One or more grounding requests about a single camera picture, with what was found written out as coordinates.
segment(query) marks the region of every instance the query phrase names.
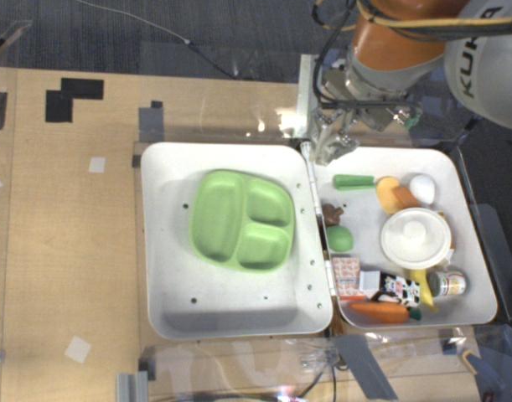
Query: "white wire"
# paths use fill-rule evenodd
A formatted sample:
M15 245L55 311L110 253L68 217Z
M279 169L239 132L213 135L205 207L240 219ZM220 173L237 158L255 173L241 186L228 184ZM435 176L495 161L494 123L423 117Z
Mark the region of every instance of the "white wire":
M90 6L92 8L97 8L97 9L101 9L101 10L106 10L107 12L113 12L113 13L119 13L121 15L125 15L129 18L133 18L133 19L136 19L137 21L140 21L141 23L145 23L147 25L150 25L154 28L158 28L159 30L162 30L168 34L172 34L173 36L177 37L178 39L181 39L183 40L183 42L185 44L191 44L192 41L189 40L189 39L186 39L185 37L175 33L174 31L166 28L166 27L163 27L161 25L157 25L155 23L152 23L151 21L148 21L147 19L144 19L144 18L140 18L139 16L137 15L134 15L133 13L129 13L129 12L124 12L122 10L119 10L119 9L114 9L114 8L108 8L106 6L101 6L99 4L94 4L94 3L90 3L90 2L86 2L84 0L74 0L75 2L78 2L78 3L82 3L82 4L85 4L86 6Z

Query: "yellow banana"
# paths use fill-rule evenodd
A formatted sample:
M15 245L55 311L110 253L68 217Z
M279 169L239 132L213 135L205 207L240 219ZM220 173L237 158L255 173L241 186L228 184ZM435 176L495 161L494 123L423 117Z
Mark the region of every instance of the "yellow banana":
M432 301L432 293L427 284L427 270L409 270L409 278L420 284L420 300L421 303L429 306L432 312L438 311Z

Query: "white square paper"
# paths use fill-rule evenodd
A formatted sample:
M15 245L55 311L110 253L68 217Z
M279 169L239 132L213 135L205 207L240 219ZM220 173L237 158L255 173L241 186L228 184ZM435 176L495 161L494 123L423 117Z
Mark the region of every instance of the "white square paper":
M105 172L105 157L93 157L90 160L90 167L88 171L90 173L104 173Z
M88 352L90 351L91 345L84 339L79 337L73 337L68 348L65 350L65 355L68 358L72 358L76 362L84 363Z

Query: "green ball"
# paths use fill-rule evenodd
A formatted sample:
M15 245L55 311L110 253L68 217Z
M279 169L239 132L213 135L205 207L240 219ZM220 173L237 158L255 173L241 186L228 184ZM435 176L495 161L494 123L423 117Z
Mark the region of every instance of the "green ball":
M334 251L347 251L353 248L353 235L343 226L329 226L326 229L328 246Z

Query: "white lid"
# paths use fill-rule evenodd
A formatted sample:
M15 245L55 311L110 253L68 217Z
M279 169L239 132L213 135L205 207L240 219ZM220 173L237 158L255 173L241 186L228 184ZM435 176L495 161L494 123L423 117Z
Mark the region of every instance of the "white lid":
M438 213L428 209L404 209L386 221L380 242L392 262L409 270L423 270L446 256L451 231Z

